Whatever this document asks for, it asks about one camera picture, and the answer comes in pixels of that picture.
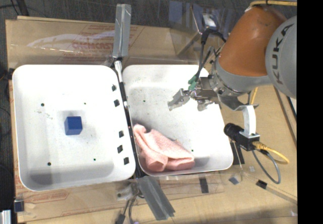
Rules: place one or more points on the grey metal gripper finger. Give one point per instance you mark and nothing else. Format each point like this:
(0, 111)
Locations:
(178, 99)
(204, 105)

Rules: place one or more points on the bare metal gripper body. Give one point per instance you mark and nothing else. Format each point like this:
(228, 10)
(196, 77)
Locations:
(205, 90)

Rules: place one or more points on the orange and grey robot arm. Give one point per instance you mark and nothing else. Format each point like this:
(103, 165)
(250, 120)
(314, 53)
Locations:
(247, 46)

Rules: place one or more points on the white plastic tray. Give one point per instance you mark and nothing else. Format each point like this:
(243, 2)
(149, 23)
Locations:
(156, 91)
(63, 167)

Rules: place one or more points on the pink cloth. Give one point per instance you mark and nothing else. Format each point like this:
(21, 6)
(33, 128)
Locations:
(161, 152)

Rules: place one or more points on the blue cube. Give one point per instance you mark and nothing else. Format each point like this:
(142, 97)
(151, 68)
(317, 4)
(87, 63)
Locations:
(73, 125)

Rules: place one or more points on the brown cardboard board, red print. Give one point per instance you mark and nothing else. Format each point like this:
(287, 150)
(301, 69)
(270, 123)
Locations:
(50, 41)

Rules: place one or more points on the black cylinder on white bracket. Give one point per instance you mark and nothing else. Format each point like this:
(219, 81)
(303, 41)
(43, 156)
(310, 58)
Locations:
(239, 135)

